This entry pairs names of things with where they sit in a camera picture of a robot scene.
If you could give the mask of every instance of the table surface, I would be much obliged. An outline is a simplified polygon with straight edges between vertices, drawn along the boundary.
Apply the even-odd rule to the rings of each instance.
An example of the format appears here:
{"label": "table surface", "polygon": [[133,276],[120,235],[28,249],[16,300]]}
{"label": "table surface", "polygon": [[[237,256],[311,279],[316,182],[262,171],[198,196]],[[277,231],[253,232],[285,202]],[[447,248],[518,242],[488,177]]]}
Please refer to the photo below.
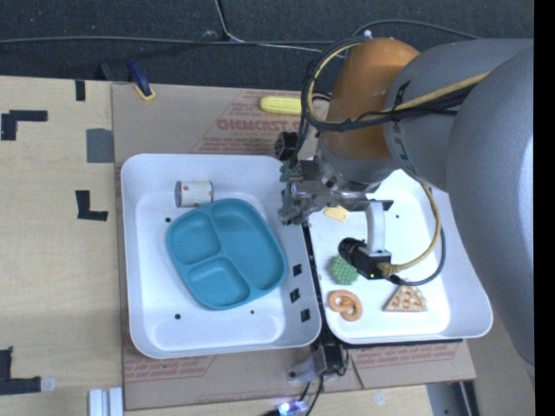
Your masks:
{"label": "table surface", "polygon": [[[51,376],[52,392],[0,396],[0,415],[86,415],[93,388],[122,387],[114,164],[87,162],[86,132],[112,129],[110,83],[0,77],[0,113],[48,110],[0,141],[0,349],[13,347],[11,376]],[[91,193],[78,220],[75,191]],[[325,393],[312,414],[432,414],[426,386]],[[249,400],[126,414],[257,416],[279,400]]]}

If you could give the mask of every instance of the toy bread slice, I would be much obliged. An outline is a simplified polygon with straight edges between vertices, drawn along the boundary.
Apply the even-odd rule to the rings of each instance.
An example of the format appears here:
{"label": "toy bread slice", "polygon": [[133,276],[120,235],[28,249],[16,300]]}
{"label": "toy bread slice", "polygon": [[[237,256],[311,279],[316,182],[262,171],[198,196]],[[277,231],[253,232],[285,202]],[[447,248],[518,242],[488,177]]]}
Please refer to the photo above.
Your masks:
{"label": "toy bread slice", "polygon": [[401,285],[391,296],[383,311],[426,311],[426,297],[416,287]]}

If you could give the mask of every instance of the blue clamp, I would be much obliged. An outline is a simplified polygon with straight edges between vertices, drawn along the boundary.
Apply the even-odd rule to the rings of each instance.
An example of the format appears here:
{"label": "blue clamp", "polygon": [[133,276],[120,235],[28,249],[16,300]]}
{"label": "blue clamp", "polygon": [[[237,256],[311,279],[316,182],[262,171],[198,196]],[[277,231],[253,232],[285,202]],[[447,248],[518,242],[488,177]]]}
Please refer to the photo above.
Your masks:
{"label": "blue clamp", "polygon": [[150,87],[147,76],[145,75],[145,72],[142,70],[142,68],[139,66],[139,63],[129,59],[125,62],[125,67],[129,74],[133,77],[133,80],[135,82],[135,91],[137,91],[137,94],[141,97],[142,100],[150,101],[154,97],[156,97],[156,93]]}

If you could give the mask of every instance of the white tray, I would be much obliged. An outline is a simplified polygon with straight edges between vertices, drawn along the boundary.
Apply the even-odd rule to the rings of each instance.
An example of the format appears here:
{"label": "white tray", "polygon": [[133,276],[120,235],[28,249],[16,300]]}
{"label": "white tray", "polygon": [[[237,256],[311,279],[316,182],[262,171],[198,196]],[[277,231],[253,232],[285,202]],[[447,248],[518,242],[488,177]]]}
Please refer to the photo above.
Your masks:
{"label": "white tray", "polygon": [[[318,337],[322,319],[302,230],[283,226],[278,218],[284,188],[280,166],[265,156],[140,154],[122,167],[129,325],[144,355],[162,359],[292,348]],[[171,221],[191,210],[175,205],[177,180],[211,180],[214,200],[240,198],[260,212],[288,261],[279,288],[227,310],[206,309],[193,299],[166,244]]]}
{"label": "white tray", "polygon": [[[434,231],[434,217],[420,184],[398,170],[382,183],[372,198],[394,201],[385,212],[385,249],[392,253],[392,263],[405,263],[418,257],[429,246]],[[341,240],[368,238],[363,212],[351,212],[343,223],[322,212],[310,216],[310,236],[323,300],[334,289],[352,291],[361,299],[362,317],[355,322],[344,320],[325,306],[330,330],[342,341],[376,344],[448,340],[480,337],[489,331],[493,323],[490,303],[460,241],[448,195],[434,191],[434,198],[446,235],[447,256],[441,274],[419,287],[428,301],[426,312],[386,313],[382,307],[397,289],[393,283],[383,279],[369,281],[359,276],[351,285],[339,285],[330,274]],[[399,276],[411,281],[430,276],[440,260],[439,247],[422,263],[401,271]]]}

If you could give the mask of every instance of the brown cylinder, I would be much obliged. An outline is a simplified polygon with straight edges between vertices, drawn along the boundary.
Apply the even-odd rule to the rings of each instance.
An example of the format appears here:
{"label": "brown cylinder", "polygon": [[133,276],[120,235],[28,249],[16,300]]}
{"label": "brown cylinder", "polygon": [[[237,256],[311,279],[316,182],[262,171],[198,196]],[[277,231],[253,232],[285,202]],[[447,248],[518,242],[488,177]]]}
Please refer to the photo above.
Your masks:
{"label": "brown cylinder", "polygon": [[[340,123],[368,111],[382,111],[389,87],[419,52],[404,42],[375,38],[353,48],[339,71],[326,120]],[[347,159],[390,157],[382,125],[343,133],[325,132],[322,139]]]}

